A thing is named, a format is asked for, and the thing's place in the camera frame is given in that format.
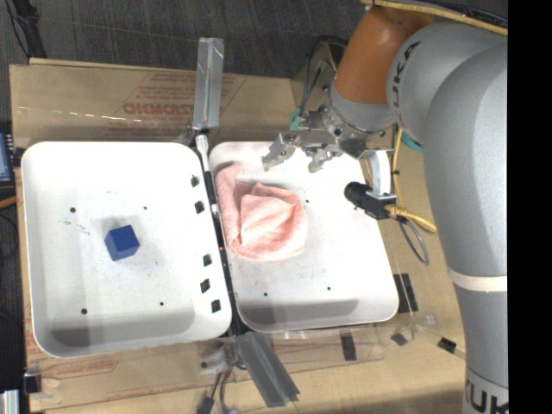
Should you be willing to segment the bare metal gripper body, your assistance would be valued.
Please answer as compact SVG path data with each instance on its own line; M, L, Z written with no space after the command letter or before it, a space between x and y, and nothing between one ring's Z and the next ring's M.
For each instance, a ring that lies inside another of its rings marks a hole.
M321 106L292 115L289 129L281 134L298 136L297 148L333 145L356 160L371 153L368 143L382 132L380 106L353 106L341 109Z

